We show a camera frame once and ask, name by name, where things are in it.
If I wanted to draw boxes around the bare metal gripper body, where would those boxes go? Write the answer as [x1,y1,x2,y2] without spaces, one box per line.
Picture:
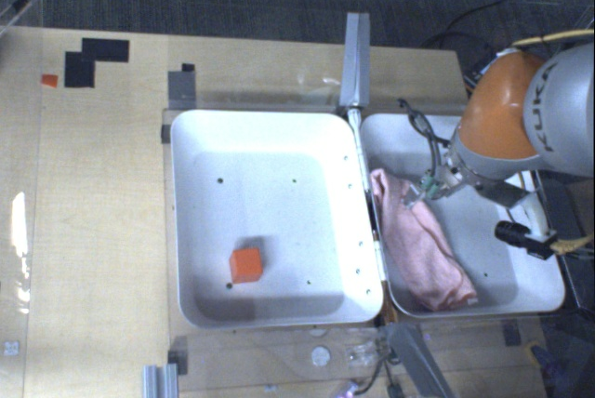
[419,162,469,203]

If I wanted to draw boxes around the pink cloth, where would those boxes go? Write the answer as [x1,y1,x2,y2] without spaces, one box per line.
[368,167,480,312]

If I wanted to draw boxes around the white plastic tray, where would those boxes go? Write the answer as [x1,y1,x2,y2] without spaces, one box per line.
[360,113,568,320]
[169,109,386,331]

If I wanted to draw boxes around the orange cube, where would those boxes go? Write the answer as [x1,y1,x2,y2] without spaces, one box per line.
[228,246,265,285]

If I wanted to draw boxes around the black cylinder on white bracket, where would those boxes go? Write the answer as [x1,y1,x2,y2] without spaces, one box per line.
[493,196,559,261]

